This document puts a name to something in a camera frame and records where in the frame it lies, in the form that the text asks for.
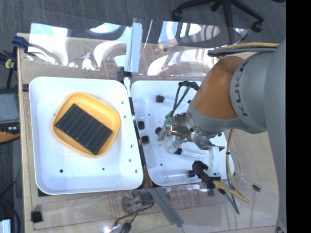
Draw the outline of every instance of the transparent acrylic sheet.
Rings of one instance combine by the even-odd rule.
[[[209,57],[208,50],[238,44],[250,33],[249,29],[176,21],[135,18],[135,23],[141,24],[142,45],[139,69],[133,75],[160,76],[163,80],[164,77],[205,77],[219,61],[217,57]]]
[[[38,68],[53,65],[64,73],[83,70],[90,77],[116,79],[131,33],[131,26],[34,10],[28,48],[34,56],[27,60]]]
[[[217,190],[207,190],[201,183],[161,188],[167,194],[169,203],[182,219],[181,232],[208,233],[229,230],[249,229],[275,225],[278,196],[265,188],[253,186],[248,180],[237,179],[237,187],[249,199],[246,203],[236,198],[240,214],[237,214],[228,199]],[[104,193],[87,198],[47,203],[37,206],[43,221],[35,223],[35,229],[94,223],[94,232],[111,229],[120,217],[133,212],[127,207],[137,198],[135,191]],[[129,216],[119,221],[129,222]],[[141,211],[132,222],[133,232],[153,232],[171,224],[160,207],[155,203]]]
[[[249,29],[133,19],[142,28],[134,76],[202,78],[219,60],[207,51],[240,43]],[[129,60],[133,25],[123,26],[34,10],[27,60],[37,68],[53,65],[57,76],[82,72],[85,78],[120,80]]]

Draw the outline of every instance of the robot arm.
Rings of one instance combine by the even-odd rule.
[[[210,139],[228,129],[267,131],[279,187],[277,225],[286,232],[285,46],[243,60],[221,59],[204,78],[187,112],[172,115],[158,134],[158,143],[174,151],[184,141],[202,150]]]

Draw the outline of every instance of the orange object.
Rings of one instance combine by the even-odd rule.
[[[63,115],[73,104],[76,104],[112,131],[112,134],[108,137],[96,155],[55,126],[55,124],[63,117]],[[56,112],[52,120],[52,133],[60,142],[64,143],[73,150],[89,157],[100,157],[109,150],[117,136],[120,125],[121,119],[116,110],[87,93],[74,92],[65,99]]]
[[[4,133],[3,131],[0,131],[0,143],[8,142],[16,138],[19,138],[19,133],[12,134],[12,133]]]
[[[200,114],[216,119],[238,117],[230,101],[230,83],[242,61],[237,56],[225,57],[207,73],[193,99],[193,106]]]

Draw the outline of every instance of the wire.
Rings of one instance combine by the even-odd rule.
[[[152,206],[154,206],[154,204],[155,204],[155,203],[151,203],[151,204],[150,204],[149,206],[147,206],[146,208],[143,208],[143,209],[139,208],[139,209],[137,209],[136,211],[134,211],[134,212],[132,212],[132,213],[129,213],[129,214],[127,214],[127,215],[124,215],[124,216],[122,216],[122,217],[119,217],[119,218],[115,221],[115,223],[114,223],[113,226],[116,226],[120,220],[122,220],[122,219],[124,219],[124,218],[126,218],[126,217],[129,217],[129,216],[134,215],[134,217],[132,218],[132,220],[131,220],[131,222],[130,222],[130,224],[131,224],[131,223],[134,221],[134,219],[136,218],[136,216],[138,215],[139,212],[142,212],[142,211],[144,211],[144,210],[147,210],[147,209],[151,208]]]
[[[232,204],[233,208],[236,210],[237,214],[240,214],[238,206],[236,204],[236,202],[234,201],[234,199],[230,198],[229,195],[222,189],[218,189],[218,191],[223,194]]]
[[[228,174],[229,174],[230,180],[232,182],[232,186],[234,187],[236,192],[231,190],[231,189],[229,189],[228,187],[226,187],[220,181],[213,181],[213,184],[215,185],[215,187],[217,189],[222,189],[224,191],[230,192],[231,194],[235,195],[236,197],[238,197],[239,199],[243,200],[244,202],[249,203],[249,200],[246,197],[244,197],[243,194],[239,191],[237,185],[234,182],[234,179],[232,177],[231,170],[230,170],[230,164],[229,164],[229,154],[230,154],[230,152],[229,152],[229,149],[230,149],[230,143],[231,143],[231,140],[232,140],[233,132],[234,132],[234,130],[231,129],[230,130],[230,134],[229,134],[229,138],[228,138],[227,152],[226,152],[227,153],[227,155],[226,155],[226,166],[228,168]]]
[[[10,205],[8,202],[6,202],[2,199],[0,199],[0,203],[5,204],[6,206],[8,206],[13,211],[13,213],[17,219],[17,233],[19,233],[20,232],[20,218],[19,218],[17,211],[14,209],[14,207],[12,205]]]
[[[218,57],[223,56],[225,54],[234,54],[234,53],[241,53],[241,52],[274,52],[276,49],[274,48],[241,48],[241,49],[215,49],[215,50],[209,50],[208,55],[210,57]]]
[[[280,44],[278,43],[267,43],[267,42],[248,42],[248,43],[240,43],[236,45],[229,45],[225,47],[220,47],[217,49],[236,49],[236,48],[250,48],[250,47],[257,47],[257,48],[276,48]]]
[[[226,171],[226,175],[227,175],[228,187],[232,190],[232,185],[231,185],[231,182],[230,182],[230,177],[229,177],[229,171],[228,171],[227,162],[226,162],[226,165],[225,165],[225,171]],[[231,204],[232,204],[233,207],[235,208],[236,212],[237,212],[238,214],[240,214],[239,209],[238,209],[238,206],[237,206],[237,204],[236,204],[236,202],[235,202],[235,199],[234,199],[234,195],[233,195],[232,193],[231,193],[231,199],[232,199],[232,202],[230,201],[230,199],[229,199],[229,201],[231,202]]]
[[[177,102],[178,100],[178,96],[179,96],[179,91],[180,91],[180,88],[182,86],[186,86],[186,90],[184,91],[184,94],[183,96],[180,98],[180,100]],[[183,82],[179,82],[178,83],[178,89],[177,89],[177,92],[176,92],[176,96],[175,96],[175,101],[174,101],[174,106],[173,106],[173,109],[171,111],[171,114],[170,116],[172,117],[175,113],[175,110],[178,108],[178,106],[181,104],[181,102],[183,101],[183,99],[185,98],[185,96],[187,95],[187,93],[189,92],[190,88],[193,88],[195,90],[198,90],[199,89],[199,86],[196,82],[189,82],[189,81],[183,81]]]

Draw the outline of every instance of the chair wheel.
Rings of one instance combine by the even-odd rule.
[[[252,26],[252,30],[255,32],[260,32],[263,28],[263,24],[261,22],[255,21]]]
[[[183,18],[183,12],[181,10],[172,11],[172,20],[180,21]]]

